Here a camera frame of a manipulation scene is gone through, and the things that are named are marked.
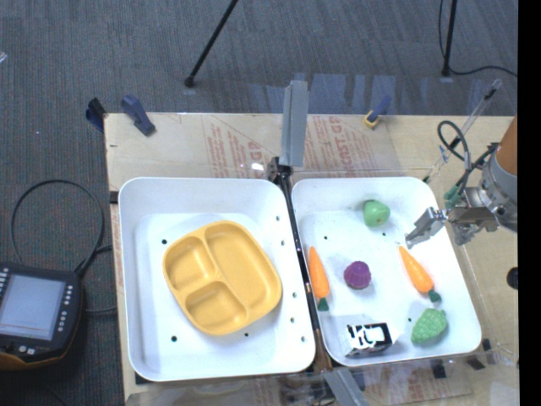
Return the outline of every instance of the white tray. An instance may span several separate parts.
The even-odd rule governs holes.
[[[391,209],[389,220],[368,228],[363,203],[379,200]],[[434,280],[442,300],[432,304],[411,284],[398,252],[414,222],[432,206],[430,187],[417,178],[307,178],[292,189],[292,204],[305,260],[314,246],[322,260],[331,293],[329,311],[318,311],[329,355],[347,366],[381,364],[407,359],[465,354],[481,341],[481,327],[449,239],[442,228],[433,238],[410,250]],[[343,270],[352,261],[365,261],[372,283],[363,290],[349,288]],[[410,336],[425,308],[444,310],[448,328],[437,342],[415,345]],[[347,324],[386,322],[394,344],[385,351],[345,356]]]
[[[150,381],[179,381],[288,373],[312,363],[303,278],[286,200],[276,185],[263,179],[135,178],[120,189],[118,204],[128,355],[137,373]],[[282,297],[261,319],[216,337],[190,323],[161,264],[168,244],[220,220],[252,233],[281,278]]]

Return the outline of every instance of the screen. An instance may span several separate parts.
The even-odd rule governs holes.
[[[0,334],[51,340],[65,283],[13,274],[0,307]]]

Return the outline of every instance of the wooden table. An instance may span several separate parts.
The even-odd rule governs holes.
[[[108,114],[104,118],[124,396],[129,399],[128,404],[146,404],[146,399],[156,400],[167,390],[171,394],[175,387],[137,384],[129,363],[117,192],[127,180],[138,176],[263,178],[265,165],[272,157],[280,156],[281,114],[149,113],[149,117],[156,132],[148,137],[134,127],[133,119],[126,114]],[[403,173],[422,178],[434,166],[439,154],[438,123],[451,120],[461,127],[466,118],[384,116],[374,129],[368,129],[363,125],[363,116],[309,115],[304,167],[299,172],[322,177]],[[511,120],[512,117],[478,118],[466,135],[472,158],[477,158],[491,142],[500,141]],[[437,200],[443,200],[443,193],[462,172],[463,164],[456,158],[441,169],[431,184]],[[477,185],[476,179],[472,177],[469,186]],[[446,226],[452,236],[449,224]],[[497,404],[519,404],[518,292],[505,280],[507,272],[517,266],[517,235],[506,229],[493,233],[483,231],[470,243],[455,246],[455,251],[484,337],[492,349],[488,352],[480,349],[473,357],[450,357],[447,364],[454,376],[448,371],[443,386],[427,379],[418,383],[412,381],[411,374],[417,375],[418,369],[404,365],[397,366],[396,370],[378,369],[379,381],[373,385],[368,373],[364,395],[369,404],[412,401],[441,404],[440,398],[446,398],[445,404],[496,401]],[[401,378],[404,371],[409,372],[409,376]],[[245,395],[243,401],[285,404],[277,393],[280,383],[280,378],[271,378],[264,387],[248,384],[239,392]],[[178,385],[176,389],[180,390],[186,386]]]

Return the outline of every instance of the green vegetable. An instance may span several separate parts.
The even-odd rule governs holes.
[[[363,207],[364,223],[368,227],[378,227],[384,224],[391,215],[389,206],[377,200],[368,200]]]
[[[417,319],[412,330],[412,342],[423,343],[439,336],[447,327],[443,310],[427,308]]]

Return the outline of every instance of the green ball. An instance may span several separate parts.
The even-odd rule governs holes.
[[[368,200],[363,207],[364,223],[368,227],[378,227],[386,223],[391,215],[389,206],[377,200]]]

